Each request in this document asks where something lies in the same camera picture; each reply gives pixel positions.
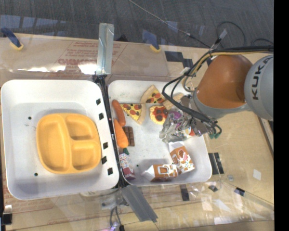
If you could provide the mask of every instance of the food box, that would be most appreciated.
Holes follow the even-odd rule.
[[[178,170],[174,164],[154,164],[141,175],[149,181],[167,181],[177,177]]]
[[[128,180],[135,179],[134,169],[132,168],[131,158],[128,154],[122,153],[119,155],[124,177]]]
[[[178,168],[179,175],[195,169],[193,160],[187,152],[183,142],[170,142],[169,151],[174,164]]]

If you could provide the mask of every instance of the gray carpet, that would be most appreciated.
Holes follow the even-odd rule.
[[[159,44],[207,48],[223,29],[220,47],[274,42],[274,0],[132,1],[142,8],[130,0],[0,0],[0,28],[96,39],[104,22],[114,24],[115,39],[130,42],[143,42],[146,30]]]

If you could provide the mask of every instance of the toy pizza slice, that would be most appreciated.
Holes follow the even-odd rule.
[[[141,103],[120,103],[123,111],[135,120],[139,125],[145,119],[145,104]]]
[[[168,110],[163,105],[154,105],[150,107],[150,118],[151,120],[159,125],[163,125],[166,121]]]
[[[145,91],[140,103],[163,103],[164,101],[164,96],[157,90],[155,85],[152,85]]]

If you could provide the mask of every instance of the white tray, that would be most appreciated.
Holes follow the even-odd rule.
[[[104,101],[95,83],[11,80],[1,88],[1,105],[7,186],[15,198],[37,199],[93,192],[111,189],[117,184],[119,171]],[[36,126],[44,115],[52,113],[78,113],[91,118],[99,131],[102,158],[106,156],[107,161],[76,174],[47,171],[38,156]]]
[[[143,93],[154,84],[162,92],[166,82],[157,81],[139,81],[139,80],[116,80],[109,85],[108,94],[110,103],[113,99],[119,102],[139,103]],[[170,94],[174,84],[166,88],[166,93]],[[187,94],[181,85],[175,90],[175,93]],[[171,164],[172,159],[169,153],[168,144],[159,138],[159,132],[162,125],[153,123],[149,115],[149,104],[146,104],[146,119],[142,125],[138,125],[130,117],[126,116],[126,126],[133,128],[135,137],[135,146],[129,146],[127,149],[130,153],[132,166],[135,170],[136,179],[127,180],[131,185],[149,186],[156,184],[183,184],[194,182],[205,182],[212,175],[212,167],[203,136],[193,136],[184,141],[185,147],[193,160],[196,169],[182,174],[172,181],[168,182],[149,182],[141,176],[141,173],[147,170],[152,164]],[[112,116],[116,113],[111,107]]]

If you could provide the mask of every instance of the cardboard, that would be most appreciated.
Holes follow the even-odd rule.
[[[183,142],[169,143],[170,156],[177,166],[179,175],[195,169],[195,165],[187,152]]]
[[[136,178],[134,174],[134,169],[132,167],[131,158],[126,153],[122,153],[119,155],[121,167],[123,170],[124,177],[127,180],[133,180]]]
[[[177,177],[178,170],[173,164],[154,164],[141,175],[149,181],[166,181]]]
[[[11,47],[8,38],[0,38],[0,87],[11,79],[92,80],[98,70],[97,39],[15,35],[24,45],[21,51]],[[107,83],[115,79],[162,81],[172,76],[163,52],[156,54],[143,43],[114,42]]]

